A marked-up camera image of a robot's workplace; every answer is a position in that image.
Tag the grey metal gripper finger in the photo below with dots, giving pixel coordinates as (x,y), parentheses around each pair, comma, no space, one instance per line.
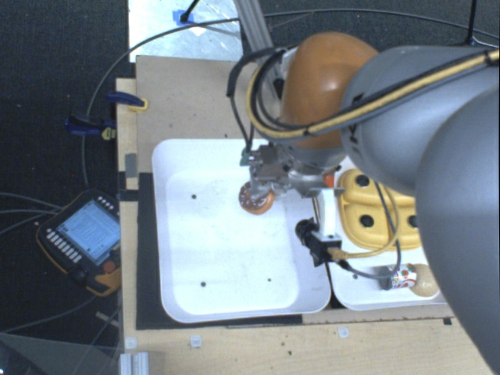
(267,190)
(256,189)

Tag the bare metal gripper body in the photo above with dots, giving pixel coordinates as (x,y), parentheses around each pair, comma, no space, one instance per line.
(273,166)

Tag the brown doughnut with sprinkles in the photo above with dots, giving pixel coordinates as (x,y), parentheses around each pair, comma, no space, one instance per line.
(258,206)

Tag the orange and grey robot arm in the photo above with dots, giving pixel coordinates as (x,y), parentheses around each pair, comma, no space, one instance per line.
(410,139)

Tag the small orange toy piece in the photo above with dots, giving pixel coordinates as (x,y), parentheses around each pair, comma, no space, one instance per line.
(329,180)

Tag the white plastic tray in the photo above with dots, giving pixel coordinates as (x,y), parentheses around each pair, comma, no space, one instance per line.
(226,256)
(363,291)

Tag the yellow divided plate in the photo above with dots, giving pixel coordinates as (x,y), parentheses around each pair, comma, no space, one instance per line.
(355,213)

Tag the white can with red print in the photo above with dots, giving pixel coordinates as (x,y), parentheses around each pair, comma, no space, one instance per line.
(404,279)

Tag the black cylinder on white bracket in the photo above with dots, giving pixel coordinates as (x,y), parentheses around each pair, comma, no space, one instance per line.
(318,240)

